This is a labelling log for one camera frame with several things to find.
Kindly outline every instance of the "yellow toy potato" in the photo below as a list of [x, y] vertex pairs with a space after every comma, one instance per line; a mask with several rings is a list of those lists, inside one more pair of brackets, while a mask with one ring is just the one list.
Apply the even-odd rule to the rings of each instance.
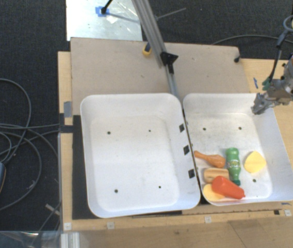
[[212, 190], [212, 184], [206, 184], [206, 185], [204, 186], [203, 193], [204, 193], [204, 196], [205, 196], [205, 197], [207, 198], [207, 200], [209, 200], [209, 201], [217, 201], [217, 200], [220, 200], [220, 199], [224, 198], [223, 195], [218, 194], [218, 193], [215, 193], [215, 192]]
[[254, 151], [246, 158], [244, 168], [250, 173], [260, 171], [266, 166], [267, 162], [260, 153]]

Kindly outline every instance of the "black carpet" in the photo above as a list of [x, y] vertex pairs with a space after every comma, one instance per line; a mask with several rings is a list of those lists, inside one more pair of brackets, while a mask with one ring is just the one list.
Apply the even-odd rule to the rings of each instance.
[[[283, 31], [284, 18], [291, 14], [292, 1], [150, 0], [157, 16], [187, 8], [158, 21], [164, 41], [206, 44], [235, 35], [278, 36]], [[275, 42], [257, 38], [223, 44], [238, 46], [244, 58], [272, 59]], [[15, 81], [28, 92], [32, 104], [30, 126], [59, 123], [57, 52], [67, 50], [65, 0], [0, 0], [0, 78]], [[293, 46], [285, 44], [283, 58], [292, 51]], [[16, 87], [0, 82], [0, 123], [25, 125], [27, 105]], [[56, 147], [57, 135], [48, 138]], [[0, 211], [0, 230], [38, 230], [50, 214], [45, 205], [55, 207], [59, 202], [57, 159], [45, 142], [34, 141], [34, 144], [43, 163], [40, 181], [24, 200]], [[0, 151], [6, 148], [6, 140], [0, 137]], [[38, 168], [36, 153], [30, 146], [22, 145], [7, 165], [0, 208], [28, 191]], [[44, 229], [54, 229], [57, 220], [53, 216]]]

